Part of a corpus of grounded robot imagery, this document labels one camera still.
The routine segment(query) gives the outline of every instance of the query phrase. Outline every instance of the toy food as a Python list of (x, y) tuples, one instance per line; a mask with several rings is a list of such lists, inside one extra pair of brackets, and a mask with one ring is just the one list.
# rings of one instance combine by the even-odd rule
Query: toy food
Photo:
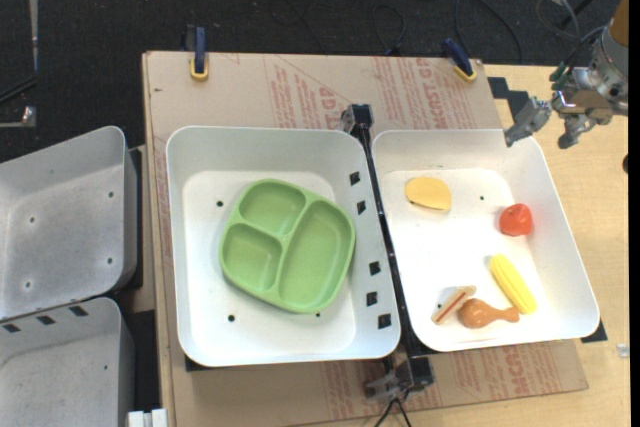
[(431, 316), (436, 324), (441, 324), (447, 320), (456, 311), (462, 308), (464, 302), (476, 293), (476, 287), (473, 285), (458, 287), (453, 293), (447, 297), (444, 303), (440, 305), (438, 310)]
[(533, 229), (531, 210), (524, 203), (516, 203), (505, 208), (500, 214), (500, 231), (505, 235), (517, 237), (529, 235)]
[(513, 263), (504, 255), (497, 254), (489, 261), (493, 277), (511, 302), (521, 313), (533, 313), (538, 308), (535, 297)]
[(439, 178), (412, 178), (404, 186), (404, 193), (411, 203), (436, 210), (451, 208), (451, 191)]
[(473, 329), (484, 327), (496, 320), (506, 320), (507, 322), (518, 322), (520, 313), (518, 308), (511, 306), (506, 310), (499, 310), (485, 303), (481, 299), (469, 299), (458, 311), (460, 321)]

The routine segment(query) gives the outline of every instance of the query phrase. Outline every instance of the black floor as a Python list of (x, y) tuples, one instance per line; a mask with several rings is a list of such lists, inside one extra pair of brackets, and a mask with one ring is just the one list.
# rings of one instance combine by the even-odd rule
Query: black floor
[[(0, 0), (0, 43), (19, 32), (20, 2)], [(589, 2), (577, 16), (581, 34), (607, 23), (618, 2)], [(38, 8), (37, 85), (0, 105), (0, 122), (35, 105), (37, 127), (0, 128), (0, 162), (104, 125), (142, 144), (141, 55), (179, 50), (187, 24), (205, 27), (207, 49), (224, 52), (438, 56), (451, 37), (488, 63), (554, 65), (575, 44), (541, 20), (558, 27), (568, 16), (549, 0), (39, 0)], [(575, 33), (572, 23), (564, 30)], [(16, 54), (0, 60), (13, 63), (4, 64), (12, 75), (0, 68), (1, 93), (23, 80), (15, 63), (25, 43), (0, 49)]]

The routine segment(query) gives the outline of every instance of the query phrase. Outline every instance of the yellow corn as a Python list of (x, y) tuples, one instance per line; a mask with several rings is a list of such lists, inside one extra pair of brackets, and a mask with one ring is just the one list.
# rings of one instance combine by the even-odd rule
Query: yellow corn
[(489, 261), (493, 277), (511, 302), (521, 313), (533, 313), (538, 308), (533, 294), (522, 279), (511, 261), (502, 254), (497, 254)]

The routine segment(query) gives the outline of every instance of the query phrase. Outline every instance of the red tomato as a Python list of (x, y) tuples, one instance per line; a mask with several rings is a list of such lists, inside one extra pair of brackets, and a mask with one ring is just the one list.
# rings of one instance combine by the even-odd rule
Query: red tomato
[(500, 231), (505, 235), (517, 237), (529, 235), (533, 229), (531, 210), (524, 203), (516, 203), (505, 208), (500, 214)]

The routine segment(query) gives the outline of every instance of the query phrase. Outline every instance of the cardboard sheet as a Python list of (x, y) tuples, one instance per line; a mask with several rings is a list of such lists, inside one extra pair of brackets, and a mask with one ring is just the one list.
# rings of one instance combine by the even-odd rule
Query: cardboard sheet
[[(187, 125), (336, 129), (352, 103), (372, 106), (374, 132), (501, 127), (481, 64), (474, 65), (478, 78), (467, 83), (447, 59), (209, 54), (209, 78), (197, 82), (189, 76), (189, 57), (143, 56), (161, 239), (157, 290), (166, 300), (166, 312), (158, 310), (166, 314), (158, 322), (168, 344), (160, 350), (161, 386), (170, 422), (283, 427), (380, 415), (385, 405), (364, 394), (364, 385), (384, 374), (379, 361), (188, 370), (175, 320), (166, 141)], [(400, 350), (394, 357), (402, 358)], [(436, 384), (412, 393), (408, 411), (587, 388), (572, 340), (429, 359)]]

